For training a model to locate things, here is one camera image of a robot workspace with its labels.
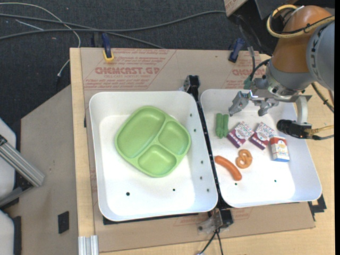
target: metal bracket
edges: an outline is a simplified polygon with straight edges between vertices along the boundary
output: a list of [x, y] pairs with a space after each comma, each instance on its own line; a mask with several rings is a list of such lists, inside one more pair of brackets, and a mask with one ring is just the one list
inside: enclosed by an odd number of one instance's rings
[[18, 187], [3, 197], [0, 200], [0, 207], [18, 198], [31, 187], [39, 187], [43, 184], [44, 174], [26, 161], [20, 152], [12, 147], [2, 135], [0, 135], [0, 157], [28, 181], [26, 188]]
[[257, 111], [259, 116], [264, 116], [268, 113], [268, 109], [276, 107], [278, 101], [274, 98], [265, 98], [264, 100], [253, 100], [255, 106], [259, 106], [260, 109]]
[[324, 213], [327, 209], [326, 203], [324, 200], [324, 196], [321, 195], [320, 198], [317, 200], [318, 204], [314, 205], [312, 201], [308, 201], [310, 211], [312, 212], [313, 219], [315, 221], [315, 214], [316, 213]]
[[184, 81], [184, 91], [191, 94], [196, 102], [199, 102], [198, 88], [200, 85], [201, 82], [198, 75], [188, 75]]
[[197, 225], [198, 234], [210, 234], [217, 229], [222, 231], [234, 223], [230, 209], [215, 208], [210, 213], [211, 216], [207, 220]]
[[305, 124], [308, 119], [308, 106], [307, 106], [308, 99], [304, 96], [300, 96], [296, 100], [296, 107], [297, 107], [297, 119], [296, 123], [298, 125]]
[[235, 98], [233, 99], [233, 105], [229, 107], [229, 115], [233, 116], [235, 113], [240, 112], [243, 110], [246, 105], [248, 105], [249, 96], [247, 93], [243, 93], [238, 91]]
[[220, 211], [214, 209], [212, 215], [205, 221], [197, 225], [198, 234], [210, 234], [223, 225]]
[[98, 236], [78, 237], [78, 255], [99, 255]]

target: toy sausage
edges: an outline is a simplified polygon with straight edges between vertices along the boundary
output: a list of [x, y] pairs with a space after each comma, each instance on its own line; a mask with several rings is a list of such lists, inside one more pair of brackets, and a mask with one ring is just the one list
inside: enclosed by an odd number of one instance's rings
[[215, 156], [214, 160], [217, 164], [220, 164], [226, 168], [236, 181], [240, 181], [242, 179], [240, 171], [231, 161], [222, 156]]

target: table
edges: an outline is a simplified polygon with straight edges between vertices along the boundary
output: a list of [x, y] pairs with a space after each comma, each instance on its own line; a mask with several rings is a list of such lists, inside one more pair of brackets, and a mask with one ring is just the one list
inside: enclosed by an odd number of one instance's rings
[[[92, 207], [88, 140], [84, 128], [84, 91], [82, 79], [81, 50], [71, 48], [71, 86], [74, 130], [75, 174], [78, 209], [79, 236], [95, 235], [94, 210]], [[311, 88], [307, 93], [315, 94]], [[318, 97], [309, 101], [309, 121], [317, 127], [333, 124], [334, 116]], [[334, 140], [308, 141], [308, 146], [322, 184], [327, 205], [324, 213], [316, 214], [316, 227], [272, 234], [250, 235], [222, 239], [228, 254], [331, 254], [335, 252], [334, 217]], [[103, 252], [103, 254], [195, 254], [206, 241], [155, 246], [134, 250]], [[206, 251], [218, 254], [219, 245], [215, 240]]]
[[[98, 227], [98, 211], [93, 205], [91, 190], [94, 175], [90, 170], [89, 140], [84, 127], [86, 97], [82, 62], [85, 58], [82, 53], [87, 52], [91, 54], [92, 49], [71, 48], [71, 85], [21, 120], [21, 153], [46, 175], [43, 186], [25, 193], [19, 203], [6, 209], [12, 217], [21, 216], [22, 255], [75, 254], [78, 237], [96, 234], [99, 235], [100, 254], [105, 255], [197, 254], [211, 237], [198, 235], [196, 231], [196, 223], [207, 218], [204, 215], [153, 220], [146, 226], [143, 222], [131, 222], [110, 225], [114, 226], [111, 228]], [[188, 71], [197, 68], [197, 57], [200, 61], [213, 62], [214, 67], [209, 65], [204, 71], [210, 69], [209, 74], [216, 80], [225, 78], [226, 51], [176, 52], [177, 61], [182, 60], [187, 68], [177, 77], [177, 82], [182, 82]], [[233, 70], [242, 72], [241, 68]], [[211, 76], [200, 74], [204, 89]], [[157, 82], [157, 85], [162, 84], [161, 76]], [[221, 83], [214, 79], [211, 82], [215, 88], [221, 88]], [[321, 91], [325, 96], [328, 94], [325, 89]], [[307, 94], [314, 95], [308, 102], [309, 122], [313, 128], [334, 124], [333, 114], [312, 88], [307, 88]], [[332, 130], [325, 131], [321, 136], [331, 133]], [[308, 140], [307, 143], [320, 177], [327, 206], [325, 212], [315, 214], [314, 221], [307, 202], [236, 209], [233, 212], [236, 222], [221, 232], [226, 254], [335, 254], [334, 139]], [[57, 216], [65, 211], [70, 213], [70, 229], [58, 234]], [[149, 240], [152, 231], [159, 234], [153, 241]], [[219, 254], [217, 240], [205, 254]]]

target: gray carpet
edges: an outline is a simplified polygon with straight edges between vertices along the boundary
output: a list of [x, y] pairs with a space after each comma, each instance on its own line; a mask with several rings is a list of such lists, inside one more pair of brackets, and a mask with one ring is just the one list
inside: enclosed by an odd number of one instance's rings
[[[223, 0], [0, 0], [39, 5], [65, 22], [98, 29], [123, 29], [151, 26], [205, 11], [224, 10]], [[335, 7], [335, 0], [301, 0], [301, 3]], [[53, 19], [45, 11], [22, 5], [0, 5], [0, 13]], [[272, 38], [260, 19], [254, 0], [249, 0], [229, 18], [223, 13], [206, 14], [160, 28], [124, 35], [151, 42], [163, 48], [225, 50], [242, 37], [236, 15], [252, 26], [267, 52]], [[64, 28], [60, 24], [0, 18], [0, 37], [24, 31]], [[255, 38], [245, 28], [254, 48]], [[82, 47], [93, 46], [93, 32], [79, 32]], [[112, 47], [155, 48], [122, 37], [110, 36]], [[69, 66], [57, 79], [57, 73], [69, 58], [69, 48], [78, 40], [72, 32], [45, 32], [0, 40], [0, 118], [9, 126], [37, 108], [70, 84]]]

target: cardboard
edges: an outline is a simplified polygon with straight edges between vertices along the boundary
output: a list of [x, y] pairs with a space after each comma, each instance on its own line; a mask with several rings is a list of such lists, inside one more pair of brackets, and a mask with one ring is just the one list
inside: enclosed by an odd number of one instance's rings
[[[80, 50], [93, 214], [95, 233], [99, 239], [99, 251], [111, 252], [206, 240], [207, 235], [200, 234], [197, 227], [199, 223], [208, 219], [208, 213], [104, 224], [105, 220], [98, 207], [89, 100], [101, 91], [183, 90], [188, 75], [199, 76], [199, 93], [210, 88], [241, 89], [244, 79], [252, 70], [249, 52], [240, 52], [236, 63], [232, 63], [228, 60], [230, 55], [228, 50], [113, 48], [112, 51], [115, 60], [108, 64], [100, 48]], [[256, 52], [256, 64], [267, 58], [268, 56]], [[256, 72], [255, 78], [264, 73], [265, 68], [262, 67]], [[315, 226], [307, 202], [232, 208], [231, 212], [234, 224], [221, 233], [223, 238]]]
[[[22, 255], [76, 254], [78, 242], [71, 86], [21, 120], [21, 154], [45, 175], [42, 186], [6, 208], [21, 216]], [[59, 233], [58, 215], [69, 213], [69, 229]]]

